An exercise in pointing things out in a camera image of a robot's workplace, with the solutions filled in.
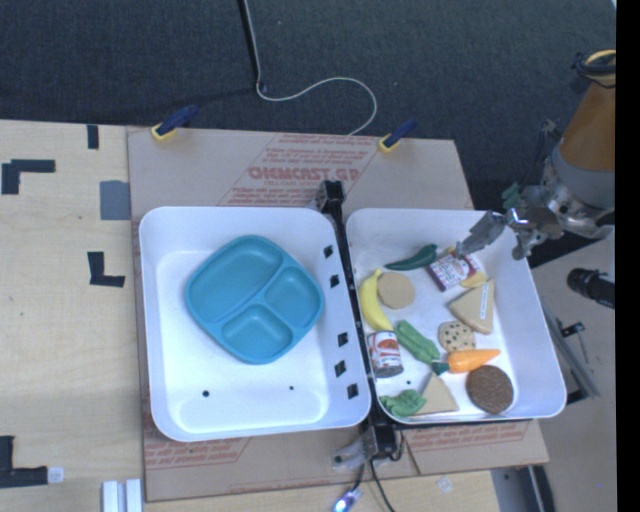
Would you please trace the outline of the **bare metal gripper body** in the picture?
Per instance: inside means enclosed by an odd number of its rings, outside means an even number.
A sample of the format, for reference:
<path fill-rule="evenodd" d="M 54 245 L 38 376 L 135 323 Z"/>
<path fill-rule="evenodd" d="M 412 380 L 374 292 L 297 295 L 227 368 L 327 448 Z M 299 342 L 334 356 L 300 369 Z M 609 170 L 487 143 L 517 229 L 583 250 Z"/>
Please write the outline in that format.
<path fill-rule="evenodd" d="M 529 231 L 557 239 L 571 233 L 586 239 L 604 238 L 615 223 L 614 208 L 592 206 L 564 185 L 519 185 L 504 191 L 504 209 Z"/>

